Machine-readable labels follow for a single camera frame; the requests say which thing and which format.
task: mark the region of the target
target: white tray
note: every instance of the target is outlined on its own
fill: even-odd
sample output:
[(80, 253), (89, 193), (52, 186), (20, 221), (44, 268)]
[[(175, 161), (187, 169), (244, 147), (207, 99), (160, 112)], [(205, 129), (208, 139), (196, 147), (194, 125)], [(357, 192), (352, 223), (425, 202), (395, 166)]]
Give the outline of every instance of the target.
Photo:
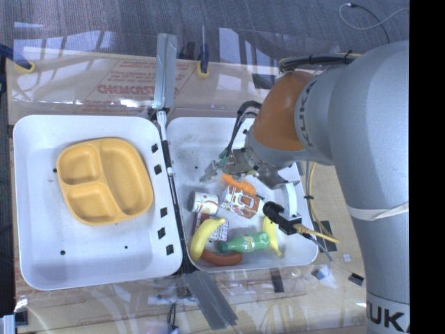
[[(175, 176), (179, 208), (184, 237), (188, 251), (192, 239), (194, 214), (187, 210), (187, 200), (191, 191), (205, 191), (207, 193), (220, 194), (227, 186), (224, 181), (200, 186), (199, 178), (204, 174), (205, 168), (211, 160), (218, 159), (218, 155), (227, 147), (235, 119), (233, 118), (177, 118), (168, 125), (168, 139), (170, 141), (170, 156), (173, 161), (172, 169)], [(238, 133), (233, 148), (244, 146), (244, 128), (252, 124), (252, 119), (247, 119)], [(300, 180), (298, 170), (294, 164), (291, 168), (280, 171), (280, 175), (288, 180)], [(248, 176), (257, 189), (257, 193), (265, 198), (264, 202), (272, 200), (281, 205), (288, 204), (287, 192), (282, 190), (271, 191), (260, 181)], [(307, 202), (301, 183), (296, 185), (298, 213), (302, 215), (302, 223), (310, 229), (314, 229), (309, 217)], [(254, 233), (261, 231), (264, 215), (257, 214), (251, 219), (243, 218), (224, 209), (219, 209), (216, 216), (224, 217), (229, 221), (229, 233), (227, 239), (238, 234)], [(272, 249), (258, 250), (243, 254), (243, 260), (237, 265), (217, 267), (204, 260), (194, 262), (194, 265), (205, 271), (229, 271), (241, 269), (267, 269), (273, 267), (288, 267), (310, 264), (318, 254), (318, 246), (304, 237), (294, 234), (286, 236), (281, 230), (277, 231), (277, 238), (283, 257), (278, 258)], [(218, 252), (216, 242), (207, 242), (206, 249)]]
[[(67, 146), (102, 137), (123, 138), (139, 151), (152, 181), (154, 203), (131, 220), (90, 226), (71, 215), (53, 169)], [(51, 290), (117, 283), (169, 276), (180, 267), (183, 253), (161, 140), (150, 121), (130, 116), (26, 116), (15, 125), (13, 138), (20, 268), (29, 285)], [(156, 165), (161, 165), (159, 174)], [(161, 229), (165, 235), (159, 239)]]

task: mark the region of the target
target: small can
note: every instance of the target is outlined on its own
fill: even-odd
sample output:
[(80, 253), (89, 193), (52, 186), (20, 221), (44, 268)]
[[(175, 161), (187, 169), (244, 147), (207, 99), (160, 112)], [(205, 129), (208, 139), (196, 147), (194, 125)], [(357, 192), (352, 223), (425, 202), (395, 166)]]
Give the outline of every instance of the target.
[(219, 197), (204, 192), (191, 192), (188, 197), (187, 209), (193, 213), (215, 215), (218, 212)]

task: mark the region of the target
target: bottle label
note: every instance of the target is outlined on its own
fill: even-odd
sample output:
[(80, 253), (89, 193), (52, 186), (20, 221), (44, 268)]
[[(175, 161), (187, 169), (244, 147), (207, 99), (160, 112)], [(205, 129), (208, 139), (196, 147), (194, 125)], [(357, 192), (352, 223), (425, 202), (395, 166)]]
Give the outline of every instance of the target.
[(249, 253), (255, 249), (255, 242), (250, 235), (244, 235), (244, 251)]

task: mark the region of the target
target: yellow banana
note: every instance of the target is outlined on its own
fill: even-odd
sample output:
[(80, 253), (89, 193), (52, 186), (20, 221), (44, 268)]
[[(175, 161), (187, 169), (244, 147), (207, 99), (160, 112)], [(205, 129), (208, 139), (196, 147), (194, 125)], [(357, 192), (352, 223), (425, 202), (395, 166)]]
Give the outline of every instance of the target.
[(202, 251), (206, 245), (206, 241), (216, 228), (225, 222), (224, 218), (219, 219), (206, 219), (202, 222), (199, 228), (193, 235), (192, 242), (190, 244), (190, 256), (193, 261), (198, 261), (201, 257)]
[(276, 227), (277, 224), (275, 224), (273, 221), (270, 221), (267, 216), (264, 217), (263, 231), (267, 232), (267, 235), (269, 235), (269, 247), (275, 250), (275, 253), (278, 257), (281, 257), (283, 254), (278, 248), (277, 234), (275, 233)]

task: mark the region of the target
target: carrot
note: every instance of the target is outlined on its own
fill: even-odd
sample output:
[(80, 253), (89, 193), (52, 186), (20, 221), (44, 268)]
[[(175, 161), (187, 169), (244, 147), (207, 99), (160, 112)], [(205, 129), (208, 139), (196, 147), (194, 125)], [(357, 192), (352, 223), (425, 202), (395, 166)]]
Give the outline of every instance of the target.
[(246, 180), (239, 182), (235, 180), (232, 175), (228, 175), (227, 173), (224, 173), (221, 178), (229, 185), (242, 189), (246, 193), (249, 193), (251, 196), (255, 196), (257, 194), (257, 190), (255, 189), (255, 187)]

